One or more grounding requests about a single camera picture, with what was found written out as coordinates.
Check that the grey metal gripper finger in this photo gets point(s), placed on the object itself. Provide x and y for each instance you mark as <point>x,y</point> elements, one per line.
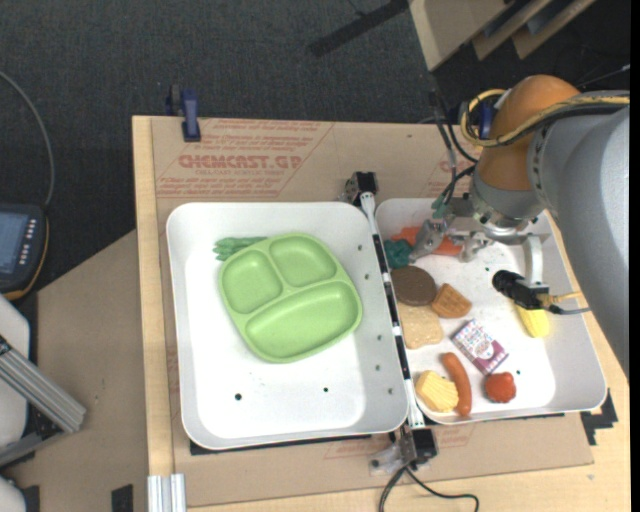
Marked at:
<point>469,245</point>
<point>427,240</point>

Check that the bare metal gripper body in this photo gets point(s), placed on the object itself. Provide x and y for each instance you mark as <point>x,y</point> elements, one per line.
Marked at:
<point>505,229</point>

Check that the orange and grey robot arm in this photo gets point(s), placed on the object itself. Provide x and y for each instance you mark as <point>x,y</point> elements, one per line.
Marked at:
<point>585,165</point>

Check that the orange toy carrot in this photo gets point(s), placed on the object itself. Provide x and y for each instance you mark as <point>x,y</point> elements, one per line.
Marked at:
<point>407,234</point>

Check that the dark green toy broccoli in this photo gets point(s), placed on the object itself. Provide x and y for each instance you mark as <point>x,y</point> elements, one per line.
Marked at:
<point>397,254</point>

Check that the brown toy burger patty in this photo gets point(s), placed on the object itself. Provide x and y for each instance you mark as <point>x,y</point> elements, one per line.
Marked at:
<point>413,286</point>

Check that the thin black and white rod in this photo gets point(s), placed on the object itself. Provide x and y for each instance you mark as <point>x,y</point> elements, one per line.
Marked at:
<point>386,280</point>

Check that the orange toy waffle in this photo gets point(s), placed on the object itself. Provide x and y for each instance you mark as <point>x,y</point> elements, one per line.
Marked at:
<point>451,301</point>

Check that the pale toy bread slice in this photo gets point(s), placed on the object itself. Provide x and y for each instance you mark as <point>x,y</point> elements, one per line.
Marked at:
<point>421,327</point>

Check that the pink and white carton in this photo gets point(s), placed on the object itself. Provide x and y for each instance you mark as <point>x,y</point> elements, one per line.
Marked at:
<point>479,346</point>

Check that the orange toy sausage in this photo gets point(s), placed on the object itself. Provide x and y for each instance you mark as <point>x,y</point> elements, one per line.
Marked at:
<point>460,382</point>

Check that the white plastic tray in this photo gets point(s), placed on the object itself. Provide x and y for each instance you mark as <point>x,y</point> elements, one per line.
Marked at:
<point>540,370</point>
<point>280,400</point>

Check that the red toy tomato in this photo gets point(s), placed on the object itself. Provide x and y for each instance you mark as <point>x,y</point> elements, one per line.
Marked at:
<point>500,387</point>

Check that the green divided plate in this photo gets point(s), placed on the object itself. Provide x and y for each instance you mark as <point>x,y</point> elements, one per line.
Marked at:
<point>295,310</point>

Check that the yellow toy crinkle chips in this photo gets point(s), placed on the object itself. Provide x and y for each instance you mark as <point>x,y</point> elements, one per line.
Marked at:
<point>436,391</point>

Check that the brown cardboard board red print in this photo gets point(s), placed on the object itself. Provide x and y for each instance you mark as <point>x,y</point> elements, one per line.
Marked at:
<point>300,160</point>

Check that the green toy asparagus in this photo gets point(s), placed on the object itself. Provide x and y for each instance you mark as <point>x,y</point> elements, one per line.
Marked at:
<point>232,246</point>

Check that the black cylinder on white bracket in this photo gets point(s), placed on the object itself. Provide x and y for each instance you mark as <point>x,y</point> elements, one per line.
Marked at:
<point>522,291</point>

